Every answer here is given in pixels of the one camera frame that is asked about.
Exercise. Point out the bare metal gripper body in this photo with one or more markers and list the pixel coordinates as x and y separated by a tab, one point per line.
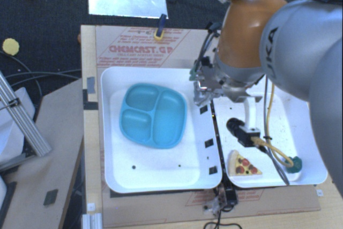
211	80

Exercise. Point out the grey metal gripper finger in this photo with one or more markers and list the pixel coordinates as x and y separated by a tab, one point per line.
207	97
197	92

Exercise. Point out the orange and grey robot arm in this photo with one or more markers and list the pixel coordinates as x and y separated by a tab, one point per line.
294	43

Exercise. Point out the blue divided plate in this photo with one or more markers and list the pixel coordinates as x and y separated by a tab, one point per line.
166	120

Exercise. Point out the thin black rod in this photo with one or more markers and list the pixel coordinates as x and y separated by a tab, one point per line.
218	139

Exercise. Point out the brown cardboard board red print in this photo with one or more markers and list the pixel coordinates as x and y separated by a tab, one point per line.
139	48

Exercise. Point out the toy pizza slice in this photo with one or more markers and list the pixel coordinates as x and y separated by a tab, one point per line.
241	166

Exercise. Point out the white plastic tray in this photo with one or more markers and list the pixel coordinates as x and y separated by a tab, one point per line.
160	169
302	142

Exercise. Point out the green toy broccoli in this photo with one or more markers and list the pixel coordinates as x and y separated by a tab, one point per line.
296	165

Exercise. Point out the yellow round biscuit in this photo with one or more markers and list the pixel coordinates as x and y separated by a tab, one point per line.
10	47

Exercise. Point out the black cylinder on white bracket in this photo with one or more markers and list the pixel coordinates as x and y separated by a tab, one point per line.
245	132

